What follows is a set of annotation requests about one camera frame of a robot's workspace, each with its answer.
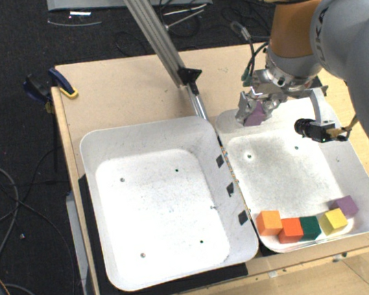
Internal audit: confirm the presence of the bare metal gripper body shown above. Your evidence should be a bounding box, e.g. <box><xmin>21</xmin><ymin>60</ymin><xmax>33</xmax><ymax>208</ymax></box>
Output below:
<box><xmin>244</xmin><ymin>63</ymin><xmax>298</xmax><ymax>106</ymax></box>

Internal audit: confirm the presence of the purple cube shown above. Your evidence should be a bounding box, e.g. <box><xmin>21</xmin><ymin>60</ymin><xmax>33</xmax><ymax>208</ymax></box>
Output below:
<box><xmin>241</xmin><ymin>99</ymin><xmax>269</xmax><ymax>129</ymax></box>
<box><xmin>327</xmin><ymin>193</ymin><xmax>361</xmax><ymax>222</ymax></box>

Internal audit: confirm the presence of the white plastic tray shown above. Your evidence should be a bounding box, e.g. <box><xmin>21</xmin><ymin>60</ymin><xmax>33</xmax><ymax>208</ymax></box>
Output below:
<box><xmin>77</xmin><ymin>107</ymin><xmax>265</xmax><ymax>295</ymax></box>
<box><xmin>212</xmin><ymin>86</ymin><xmax>369</xmax><ymax>261</ymax></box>

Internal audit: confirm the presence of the light orange cube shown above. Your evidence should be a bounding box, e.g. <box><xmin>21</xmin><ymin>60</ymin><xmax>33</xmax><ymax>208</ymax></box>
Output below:
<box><xmin>254</xmin><ymin>207</ymin><xmax>285</xmax><ymax>239</ymax></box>

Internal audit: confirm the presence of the pale wood board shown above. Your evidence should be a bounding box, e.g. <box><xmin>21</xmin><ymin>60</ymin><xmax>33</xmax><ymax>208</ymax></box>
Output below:
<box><xmin>47</xmin><ymin>16</ymin><xmax>369</xmax><ymax>295</ymax></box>

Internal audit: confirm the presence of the dark orange cube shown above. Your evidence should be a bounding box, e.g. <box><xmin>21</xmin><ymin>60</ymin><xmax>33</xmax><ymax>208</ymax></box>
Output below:
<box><xmin>274</xmin><ymin>215</ymin><xmax>307</xmax><ymax>246</ymax></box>

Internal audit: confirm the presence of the green cube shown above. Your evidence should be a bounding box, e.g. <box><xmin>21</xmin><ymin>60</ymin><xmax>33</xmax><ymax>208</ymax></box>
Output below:
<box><xmin>296</xmin><ymin>214</ymin><xmax>324</xmax><ymax>243</ymax></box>

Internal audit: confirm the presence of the yellow cube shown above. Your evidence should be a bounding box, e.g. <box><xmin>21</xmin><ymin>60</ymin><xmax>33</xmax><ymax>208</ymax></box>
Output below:
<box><xmin>316</xmin><ymin>206</ymin><xmax>350</xmax><ymax>238</ymax></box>

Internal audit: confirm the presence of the black cylinder on white bracket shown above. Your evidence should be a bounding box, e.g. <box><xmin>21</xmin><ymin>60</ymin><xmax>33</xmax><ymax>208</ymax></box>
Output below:
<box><xmin>288</xmin><ymin>85</ymin><xmax>340</xmax><ymax>148</ymax></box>

